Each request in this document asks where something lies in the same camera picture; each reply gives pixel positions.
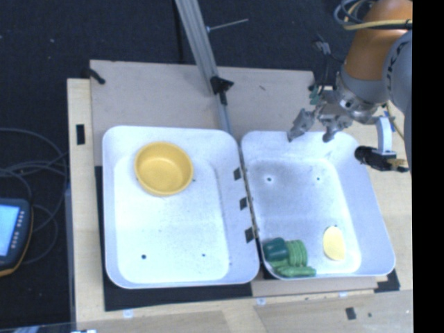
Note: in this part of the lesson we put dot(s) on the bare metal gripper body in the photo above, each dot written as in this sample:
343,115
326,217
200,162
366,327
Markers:
341,109

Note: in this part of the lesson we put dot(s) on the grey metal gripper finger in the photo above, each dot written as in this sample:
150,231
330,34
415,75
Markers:
330,132
299,125

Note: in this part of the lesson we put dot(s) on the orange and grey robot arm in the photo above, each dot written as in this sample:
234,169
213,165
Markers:
374,47

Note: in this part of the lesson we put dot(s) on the white plastic tray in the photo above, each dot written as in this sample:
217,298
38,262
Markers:
298,200
173,227

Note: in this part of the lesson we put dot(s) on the thin black and white rod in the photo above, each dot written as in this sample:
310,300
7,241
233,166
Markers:
247,186

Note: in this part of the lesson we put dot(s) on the brown cardboard board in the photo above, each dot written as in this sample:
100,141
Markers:
194,99

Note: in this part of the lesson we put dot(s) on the yellow toy lemon slice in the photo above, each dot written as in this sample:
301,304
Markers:
334,244

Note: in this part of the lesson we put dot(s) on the light green ribbed toy vegetable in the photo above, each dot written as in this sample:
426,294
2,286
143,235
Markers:
297,253

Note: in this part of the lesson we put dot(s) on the yellow bowl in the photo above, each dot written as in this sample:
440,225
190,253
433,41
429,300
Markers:
163,168

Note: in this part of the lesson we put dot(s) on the green toy pea pod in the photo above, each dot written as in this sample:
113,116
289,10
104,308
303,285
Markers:
296,271

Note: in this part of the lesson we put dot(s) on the black cylinder on white bracket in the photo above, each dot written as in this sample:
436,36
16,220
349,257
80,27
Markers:
379,151

